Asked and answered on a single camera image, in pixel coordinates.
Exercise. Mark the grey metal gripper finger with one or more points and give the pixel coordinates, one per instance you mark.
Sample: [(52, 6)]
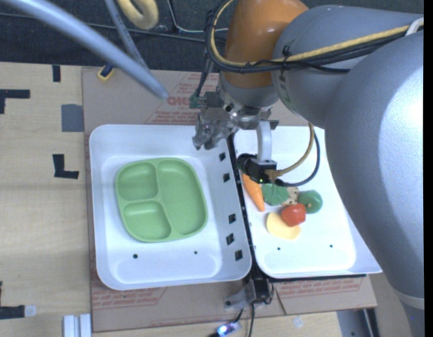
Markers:
[(200, 137), (218, 135)]

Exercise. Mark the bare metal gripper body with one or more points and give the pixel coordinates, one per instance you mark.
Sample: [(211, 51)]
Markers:
[(216, 115)]

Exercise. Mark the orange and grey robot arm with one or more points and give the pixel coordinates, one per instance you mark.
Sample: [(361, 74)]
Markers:
[(360, 125)]

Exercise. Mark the green divided plate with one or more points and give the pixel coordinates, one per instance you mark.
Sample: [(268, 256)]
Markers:
[(181, 195)]

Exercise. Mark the orange carrot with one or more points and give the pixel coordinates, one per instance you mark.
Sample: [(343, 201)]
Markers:
[(254, 191)]

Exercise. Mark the green leafy vegetable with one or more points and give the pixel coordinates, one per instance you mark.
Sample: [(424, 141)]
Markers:
[(274, 194)]

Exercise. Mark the brown cardboard board red print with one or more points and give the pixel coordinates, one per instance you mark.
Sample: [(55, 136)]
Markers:
[(132, 93)]

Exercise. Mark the beige biscuit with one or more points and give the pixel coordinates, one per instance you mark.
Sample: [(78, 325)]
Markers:
[(292, 197)]

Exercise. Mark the red tomato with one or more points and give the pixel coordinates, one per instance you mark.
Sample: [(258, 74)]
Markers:
[(293, 215)]

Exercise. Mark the yellow slice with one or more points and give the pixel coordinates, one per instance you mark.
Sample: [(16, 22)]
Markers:
[(281, 228)]

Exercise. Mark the green round fruit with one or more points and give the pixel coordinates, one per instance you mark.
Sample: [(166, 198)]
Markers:
[(312, 200)]

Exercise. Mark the white plastic tray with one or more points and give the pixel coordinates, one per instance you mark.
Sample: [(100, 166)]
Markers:
[(307, 255), (167, 262)]

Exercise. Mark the black cylinder on white bracket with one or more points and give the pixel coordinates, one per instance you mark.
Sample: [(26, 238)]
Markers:
[(261, 168)]

